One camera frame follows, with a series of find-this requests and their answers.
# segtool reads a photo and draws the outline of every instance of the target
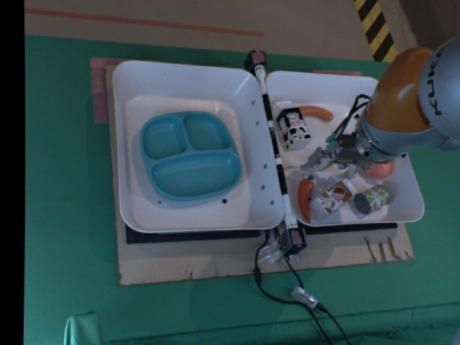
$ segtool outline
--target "blue plate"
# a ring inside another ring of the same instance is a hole
[[[230,132],[213,114],[184,111],[155,117],[142,127],[140,142],[150,182],[166,198],[216,196],[242,176]]]

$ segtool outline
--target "cow print carton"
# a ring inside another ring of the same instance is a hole
[[[285,150],[299,150],[310,140],[310,132],[298,107],[283,109],[276,120]]]

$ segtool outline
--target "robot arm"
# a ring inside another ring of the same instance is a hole
[[[460,148],[460,37],[432,51],[416,47],[398,55],[367,103],[358,98],[341,126],[317,149],[301,170],[330,163],[344,169],[368,169],[395,159],[416,146]],[[366,106],[351,134],[348,120]]]

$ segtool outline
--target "carrot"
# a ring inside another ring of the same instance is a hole
[[[314,116],[324,121],[331,121],[334,118],[334,115],[330,111],[321,107],[304,105],[300,106],[299,109],[302,116]]]
[[[315,183],[310,179],[302,179],[299,183],[298,188],[298,202],[300,212],[307,222],[311,222],[310,219],[310,195],[313,190]]]

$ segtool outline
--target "green fabric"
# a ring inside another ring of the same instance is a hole
[[[69,317],[65,324],[64,345],[102,345],[99,315],[95,312]]]
[[[189,344],[200,343],[194,339],[210,339],[208,344],[224,344],[219,339],[228,344],[321,340],[302,308],[264,297],[251,272],[119,286],[109,130],[107,124],[93,122],[91,58],[240,68],[246,55],[25,37],[24,344],[62,344],[69,317],[90,311],[98,314],[107,342],[161,338],[159,344],[182,344],[168,339],[186,334]],[[387,67],[358,60],[267,56],[270,71],[360,70],[379,78]],[[350,337],[428,324],[458,328],[459,156],[458,151],[432,149],[410,153],[425,201],[425,216],[407,224],[413,261],[299,272],[308,292]],[[282,298],[289,299],[295,285],[290,273],[264,276],[267,291]],[[334,326],[323,321],[340,339]]]

